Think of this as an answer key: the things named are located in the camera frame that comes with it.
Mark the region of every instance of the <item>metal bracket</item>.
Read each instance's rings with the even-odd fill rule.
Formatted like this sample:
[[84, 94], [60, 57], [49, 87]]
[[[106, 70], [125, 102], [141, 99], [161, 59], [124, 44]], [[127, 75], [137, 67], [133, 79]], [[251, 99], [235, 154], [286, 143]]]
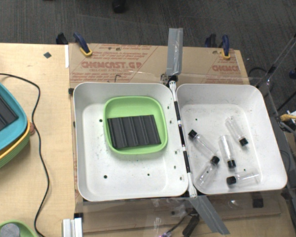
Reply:
[[62, 237], [83, 237], [82, 218], [64, 219]]
[[230, 234], [228, 228], [223, 223], [222, 219], [216, 212], [212, 203], [206, 196], [198, 196], [197, 198], [190, 198], [189, 202], [193, 205], [198, 214], [202, 217], [208, 227], [213, 233], [220, 233], [221, 235]]
[[167, 76], [178, 76], [182, 71], [183, 28], [170, 28], [168, 38]]

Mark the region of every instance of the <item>wire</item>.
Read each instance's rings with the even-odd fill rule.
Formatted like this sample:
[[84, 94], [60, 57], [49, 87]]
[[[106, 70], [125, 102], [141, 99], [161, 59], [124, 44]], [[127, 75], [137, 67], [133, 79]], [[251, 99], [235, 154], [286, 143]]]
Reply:
[[288, 121], [290, 119], [296, 119], [296, 116], [293, 116], [293, 115], [289, 115], [289, 114], [283, 114], [280, 116], [281, 118], [281, 121]]
[[183, 222], [183, 220], [185, 219], [187, 217], [187, 215], [186, 216], [184, 216], [173, 228], [171, 228], [170, 230], [168, 230], [167, 231], [167, 233], [169, 233], [169, 232], [172, 232], [175, 228], [177, 228], [182, 222]]
[[39, 153], [39, 157], [40, 157], [40, 160], [41, 160], [41, 162], [42, 162], [42, 164], [43, 164], [44, 171], [45, 171], [45, 174], [46, 174], [46, 178], [47, 178], [47, 188], [46, 188], [46, 191], [45, 191], [45, 195], [44, 195], [44, 197], [43, 197], [43, 200], [42, 200], [42, 202], [40, 203], [40, 206], [39, 206], [39, 208], [38, 208], [38, 211], [37, 211], [37, 213], [36, 213], [36, 215], [35, 215], [35, 219], [34, 219], [34, 228], [35, 228], [36, 232], [37, 232], [39, 235], [41, 235], [42, 237], [45, 237], [45, 236], [44, 236], [44, 235], [43, 235], [43, 234], [37, 229], [37, 226], [36, 226], [36, 223], [37, 223], [37, 219], [38, 219], [39, 213], [40, 213], [40, 211], [41, 211], [41, 209], [42, 209], [42, 206], [43, 206], [43, 204], [44, 204], [44, 202], [45, 202], [45, 199], [46, 199], [46, 197], [47, 197], [47, 194], [48, 194], [48, 191], [49, 191], [49, 187], [50, 187], [50, 180], [49, 180], [48, 171], [47, 171], [47, 168], [46, 168], [45, 162], [44, 162], [44, 160], [43, 160], [43, 158], [42, 158], [42, 155], [41, 155], [41, 137], [40, 137], [40, 133], [39, 133], [39, 131], [38, 131], [36, 125], [35, 125], [35, 122], [34, 122], [34, 114], [35, 114], [35, 111], [36, 111], [36, 109], [37, 109], [37, 106], [38, 106], [38, 103], [39, 103], [39, 99], [40, 99], [40, 87], [39, 87], [36, 83], [34, 83], [34, 82], [30, 81], [30, 80], [27, 80], [27, 79], [25, 79], [25, 78], [22, 78], [22, 77], [18, 77], [18, 76], [15, 76], [15, 75], [10, 75], [10, 74], [4, 74], [4, 73], [0, 73], [0, 75], [1, 75], [1, 76], [12, 77], [12, 78], [17, 78], [17, 79], [19, 79], [19, 80], [25, 81], [25, 82], [27, 82], [27, 83], [29, 83], [29, 84], [35, 86], [35, 87], [38, 89], [37, 100], [36, 100], [35, 106], [34, 106], [33, 111], [32, 111], [32, 124], [33, 124], [33, 126], [34, 126], [34, 129], [35, 129], [37, 135], [38, 135], [38, 153]]
[[282, 125], [282, 126], [284, 126], [289, 132], [291, 132], [294, 136], [295, 136], [295, 138], [296, 138], [296, 132], [293, 130], [293, 129], [291, 129], [288, 125], [286, 125], [284, 122], [279, 122], [279, 124], [280, 125]]

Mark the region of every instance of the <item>wooden table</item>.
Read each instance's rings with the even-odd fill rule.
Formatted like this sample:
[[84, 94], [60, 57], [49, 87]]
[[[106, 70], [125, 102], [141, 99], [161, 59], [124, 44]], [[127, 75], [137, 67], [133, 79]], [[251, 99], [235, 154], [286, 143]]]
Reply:
[[[38, 217], [37, 228], [46, 237], [60, 237], [62, 220], [72, 219], [75, 211], [72, 108], [68, 94], [70, 84], [69, 69], [65, 66], [65, 47], [0, 43], [0, 73], [24, 77], [41, 88], [35, 123], [42, 138], [42, 157], [49, 172], [51, 188]], [[4, 76], [0, 76], [0, 82], [18, 100], [27, 116], [31, 117], [37, 89], [26, 82]], [[0, 223], [17, 219], [34, 229], [34, 218], [46, 185], [38, 154], [38, 137], [34, 134], [24, 150], [0, 169]], [[224, 222], [231, 236], [292, 236], [294, 228], [285, 200], [278, 193], [275, 197], [276, 206], [273, 208], [272, 202], [269, 205], [274, 212], [272, 215], [243, 219], [225, 217], [228, 220]], [[92, 224], [90, 219], [86, 219], [85, 223], [89, 226]], [[173, 236], [181, 236], [182, 227]], [[88, 236], [150, 237], [169, 228], [171, 226], [160, 226], [157, 230], [128, 229]], [[200, 224], [193, 234], [198, 235], [220, 236], [211, 234], [205, 223]]]

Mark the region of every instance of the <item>blue clamp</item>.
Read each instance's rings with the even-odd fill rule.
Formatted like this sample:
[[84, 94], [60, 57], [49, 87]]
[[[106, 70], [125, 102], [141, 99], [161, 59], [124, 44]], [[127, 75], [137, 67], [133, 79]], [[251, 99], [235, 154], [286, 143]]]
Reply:
[[77, 42], [79, 42], [81, 48], [80, 51], [84, 54], [84, 56], [89, 57], [92, 55], [92, 50], [89, 49], [87, 42], [84, 40], [84, 38], [81, 36], [80, 33], [74, 32], [74, 38]]
[[222, 37], [222, 57], [225, 60], [230, 59], [230, 54], [229, 54], [229, 38], [227, 35], [224, 35]]

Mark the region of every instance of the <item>white plastic tray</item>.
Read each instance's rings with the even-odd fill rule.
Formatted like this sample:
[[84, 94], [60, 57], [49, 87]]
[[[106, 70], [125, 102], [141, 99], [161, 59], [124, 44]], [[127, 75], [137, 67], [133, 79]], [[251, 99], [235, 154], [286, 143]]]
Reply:
[[[121, 155], [106, 144], [105, 103], [117, 96], [149, 96], [165, 114], [166, 147], [146, 155]], [[80, 194], [88, 201], [177, 197], [188, 186], [171, 91], [154, 83], [85, 82], [74, 90], [77, 177]]]
[[[191, 129], [204, 135], [219, 150], [221, 161], [212, 182], [198, 190], [204, 194], [223, 194], [282, 189], [287, 175], [279, 152], [264, 99], [250, 85], [183, 84], [177, 89], [178, 103], [186, 138], [192, 175], [195, 178], [207, 161], [188, 139]], [[225, 120], [235, 116], [249, 141], [241, 147], [234, 142], [237, 167], [230, 171], [223, 161], [218, 145], [221, 135], [230, 134]], [[226, 177], [235, 171], [254, 167], [261, 180], [256, 185], [230, 188]]]

